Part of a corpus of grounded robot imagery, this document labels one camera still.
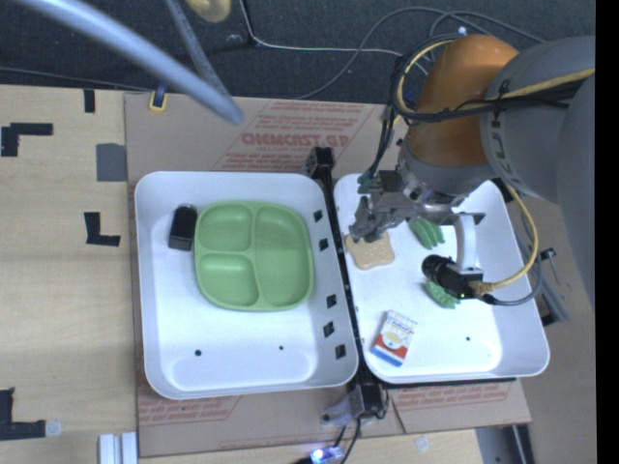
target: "wooden surface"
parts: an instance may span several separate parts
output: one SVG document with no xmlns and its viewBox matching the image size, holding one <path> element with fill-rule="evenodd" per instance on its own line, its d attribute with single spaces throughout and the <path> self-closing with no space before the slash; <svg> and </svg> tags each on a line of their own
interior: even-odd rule
<svg viewBox="0 0 619 464">
<path fill-rule="evenodd" d="M 97 462 L 104 433 L 136 430 L 127 185 L 98 182 L 96 145 L 125 144 L 123 93 L 0 86 L 0 126 L 53 123 L 0 158 L 0 390 L 15 387 L 14 421 L 59 420 L 62 435 L 0 442 L 0 463 Z M 85 212 L 118 247 L 86 245 Z M 360 440 L 354 463 L 482 462 L 474 430 Z M 308 446 L 140 459 L 287 464 Z"/>
</svg>

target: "cardboard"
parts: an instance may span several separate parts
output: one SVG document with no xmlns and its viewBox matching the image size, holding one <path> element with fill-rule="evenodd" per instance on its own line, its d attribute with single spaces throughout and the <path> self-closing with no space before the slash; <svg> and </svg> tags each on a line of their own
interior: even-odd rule
<svg viewBox="0 0 619 464">
<path fill-rule="evenodd" d="M 192 401 L 164 399 L 149 387 L 142 361 L 133 192 L 144 175 L 158 170 L 305 173 L 314 146 L 334 149 L 334 178 L 361 173 L 374 160 L 384 105 L 239 98 L 245 122 L 231 126 L 184 96 L 170 95 L 163 113 L 148 109 L 149 98 L 125 95 L 140 455 L 333 441 L 340 428 L 325 426 L 320 410 L 342 400 L 346 387 Z M 394 141 L 405 132 L 399 123 Z M 397 158 L 392 146 L 380 166 L 393 168 Z M 390 398 L 386 418 L 365 426 L 362 438 L 530 421 L 518 380 L 399 389 L 390 391 Z M 345 438 L 352 436 L 350 426 Z"/>
</svg>

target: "divided green plate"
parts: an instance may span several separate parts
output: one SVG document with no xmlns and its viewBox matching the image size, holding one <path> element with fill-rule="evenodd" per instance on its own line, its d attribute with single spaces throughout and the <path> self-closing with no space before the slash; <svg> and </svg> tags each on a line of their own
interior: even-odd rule
<svg viewBox="0 0 619 464">
<path fill-rule="evenodd" d="M 300 305 L 313 288 L 305 221 L 281 205 L 234 201 L 200 212 L 193 239 L 202 294 L 244 311 Z"/>
</svg>

